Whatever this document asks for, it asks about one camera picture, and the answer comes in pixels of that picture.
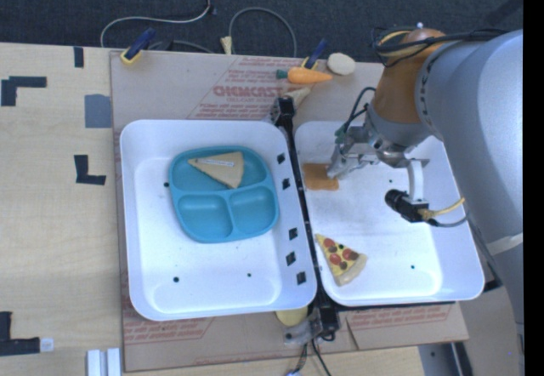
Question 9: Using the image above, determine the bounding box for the black block with thin wires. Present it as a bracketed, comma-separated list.
[271, 96, 296, 128]
[316, 304, 341, 335]

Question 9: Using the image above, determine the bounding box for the blue divided plate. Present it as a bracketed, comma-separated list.
[167, 145, 281, 244]

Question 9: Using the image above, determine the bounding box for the brown cardboard board red print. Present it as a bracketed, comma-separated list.
[109, 49, 471, 373]

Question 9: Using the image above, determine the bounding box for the white plastic tray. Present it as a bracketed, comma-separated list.
[293, 120, 486, 308]
[119, 118, 318, 322]

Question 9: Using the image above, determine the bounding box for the orange carrot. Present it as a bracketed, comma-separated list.
[275, 66, 334, 85]

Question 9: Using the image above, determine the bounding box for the thin black rod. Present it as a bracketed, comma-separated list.
[283, 110, 331, 314]

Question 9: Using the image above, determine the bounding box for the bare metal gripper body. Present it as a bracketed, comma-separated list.
[334, 125, 430, 168]

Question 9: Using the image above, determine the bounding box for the tan triangular bread slice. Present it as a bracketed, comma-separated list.
[187, 151, 246, 190]

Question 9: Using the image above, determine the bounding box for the tan wedge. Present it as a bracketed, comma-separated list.
[283, 86, 313, 105]

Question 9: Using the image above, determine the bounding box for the pizza slice with pepperoni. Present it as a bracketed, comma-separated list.
[314, 233, 369, 288]

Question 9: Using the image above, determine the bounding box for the black cylinder on white bracket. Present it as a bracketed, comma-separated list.
[384, 157, 431, 225]

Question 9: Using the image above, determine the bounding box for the beige round biscuit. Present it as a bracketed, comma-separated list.
[326, 52, 357, 77]

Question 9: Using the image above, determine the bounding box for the yellow round toy food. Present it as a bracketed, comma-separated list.
[275, 305, 309, 328]

